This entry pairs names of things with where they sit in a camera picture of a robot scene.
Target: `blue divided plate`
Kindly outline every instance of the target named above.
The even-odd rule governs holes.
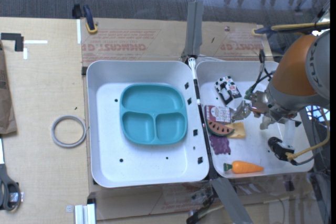
[[[176,143],[187,130],[183,96],[165,84],[132,84],[121,94],[120,122],[124,135],[134,143]]]

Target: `white ring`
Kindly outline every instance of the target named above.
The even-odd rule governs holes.
[[[55,136],[55,128],[56,128],[56,125],[60,121],[62,121],[62,120],[75,120],[75,121],[77,121],[82,126],[83,135],[82,135],[82,137],[77,142],[74,142],[74,143],[71,143],[71,144],[67,144],[67,143],[61,142],[60,140],[58,140],[56,138],[56,136]],[[86,136],[85,123],[84,123],[84,121],[80,117],[78,117],[76,115],[64,115],[64,116],[58,117],[57,119],[55,119],[53,125],[51,126],[51,137],[54,140],[54,142],[57,145],[61,146],[61,147],[75,147],[75,146],[78,146],[80,143],[82,143],[84,141],[85,136]]]

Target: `carrot toy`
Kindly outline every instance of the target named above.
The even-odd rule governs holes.
[[[224,163],[224,171],[228,171],[230,169],[232,169],[235,174],[253,173],[264,170],[264,168],[260,165],[244,161],[233,161],[232,164]]]

